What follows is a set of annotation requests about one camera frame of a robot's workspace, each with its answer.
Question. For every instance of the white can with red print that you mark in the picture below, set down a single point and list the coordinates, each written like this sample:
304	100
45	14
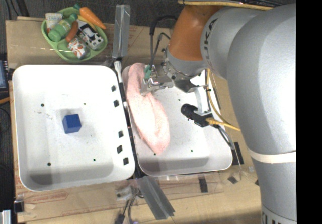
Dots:
78	48

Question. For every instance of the white plastic tray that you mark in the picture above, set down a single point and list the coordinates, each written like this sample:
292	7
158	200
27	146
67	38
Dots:
75	147
186	142

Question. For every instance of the cow print carton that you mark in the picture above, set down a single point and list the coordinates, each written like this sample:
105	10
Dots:
91	36

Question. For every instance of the blue cube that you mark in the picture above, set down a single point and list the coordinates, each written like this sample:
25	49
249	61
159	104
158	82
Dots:
71	123

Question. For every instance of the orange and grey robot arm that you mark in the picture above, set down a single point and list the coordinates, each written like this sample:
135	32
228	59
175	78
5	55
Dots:
261	72

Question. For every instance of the white packet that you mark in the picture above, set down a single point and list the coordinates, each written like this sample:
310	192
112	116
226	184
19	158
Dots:
52	20

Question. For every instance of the brown cardboard board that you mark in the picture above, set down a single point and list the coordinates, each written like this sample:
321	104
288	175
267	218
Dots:
30	41

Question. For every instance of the green bottle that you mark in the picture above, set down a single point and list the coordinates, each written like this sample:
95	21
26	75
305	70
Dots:
59	30

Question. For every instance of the black cylinder on white bracket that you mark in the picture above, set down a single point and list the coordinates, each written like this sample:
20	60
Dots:
195	115

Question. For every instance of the green divided plate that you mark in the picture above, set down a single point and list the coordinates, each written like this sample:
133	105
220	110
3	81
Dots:
64	54

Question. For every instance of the orange carrot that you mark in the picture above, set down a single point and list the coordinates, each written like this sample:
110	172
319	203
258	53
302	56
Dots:
91	17

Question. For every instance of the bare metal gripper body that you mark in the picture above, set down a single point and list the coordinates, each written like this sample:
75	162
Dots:
164	82

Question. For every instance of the yellow banana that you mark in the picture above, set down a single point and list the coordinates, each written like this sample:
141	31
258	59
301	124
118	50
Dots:
83	19

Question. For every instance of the brown sausage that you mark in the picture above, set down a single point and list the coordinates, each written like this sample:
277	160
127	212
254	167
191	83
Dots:
72	31

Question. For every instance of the pink cloth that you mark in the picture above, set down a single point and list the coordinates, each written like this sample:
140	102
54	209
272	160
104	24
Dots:
148	117

